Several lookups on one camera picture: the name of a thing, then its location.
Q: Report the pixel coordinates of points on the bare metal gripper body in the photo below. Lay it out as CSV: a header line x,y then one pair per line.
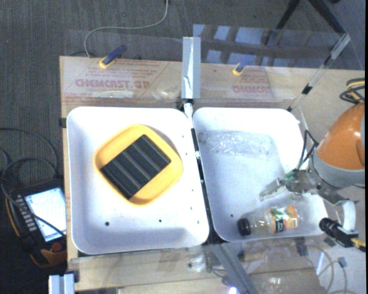
x,y
305,184

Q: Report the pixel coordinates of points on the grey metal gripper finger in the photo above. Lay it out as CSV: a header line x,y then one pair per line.
x,y
273,187

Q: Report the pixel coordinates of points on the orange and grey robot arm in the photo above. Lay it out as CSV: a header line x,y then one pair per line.
x,y
343,145

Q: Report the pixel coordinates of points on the white plastic tray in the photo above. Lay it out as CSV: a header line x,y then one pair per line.
x,y
135,228
242,182

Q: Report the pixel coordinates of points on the juice bottle with black cap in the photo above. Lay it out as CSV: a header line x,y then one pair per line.
x,y
273,222

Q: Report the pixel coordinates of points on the black ribbed packet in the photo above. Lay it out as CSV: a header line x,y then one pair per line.
x,y
135,165

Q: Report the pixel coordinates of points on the yellow plate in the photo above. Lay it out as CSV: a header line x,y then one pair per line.
x,y
110,152

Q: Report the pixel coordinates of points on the brown cardboard board red print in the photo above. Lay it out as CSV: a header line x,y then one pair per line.
x,y
125,84

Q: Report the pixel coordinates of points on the black cylinder on white bracket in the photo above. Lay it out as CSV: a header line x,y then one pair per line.
x,y
340,230

